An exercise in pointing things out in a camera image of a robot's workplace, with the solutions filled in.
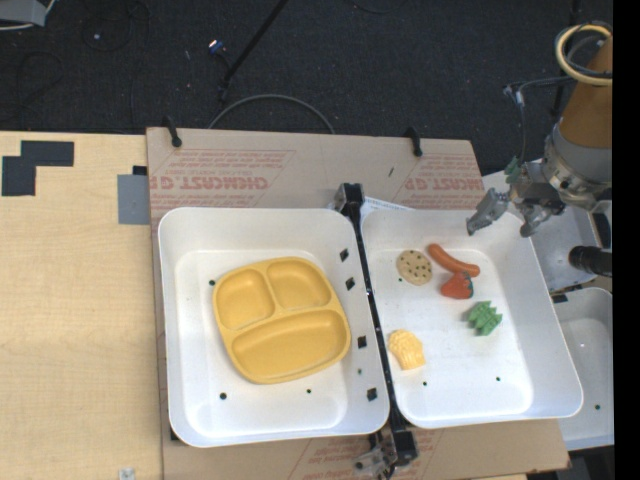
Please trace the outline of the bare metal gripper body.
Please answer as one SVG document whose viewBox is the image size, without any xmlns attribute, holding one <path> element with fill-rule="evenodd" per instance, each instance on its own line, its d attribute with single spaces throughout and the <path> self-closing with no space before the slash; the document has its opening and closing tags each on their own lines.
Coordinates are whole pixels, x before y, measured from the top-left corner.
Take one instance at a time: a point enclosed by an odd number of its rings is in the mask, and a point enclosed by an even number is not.
<svg viewBox="0 0 640 480">
<path fill-rule="evenodd" d="M 562 161 L 525 162 L 508 174 L 509 198 L 524 215 L 559 215 L 567 206 L 591 211 L 601 183 L 585 178 Z"/>
</svg>

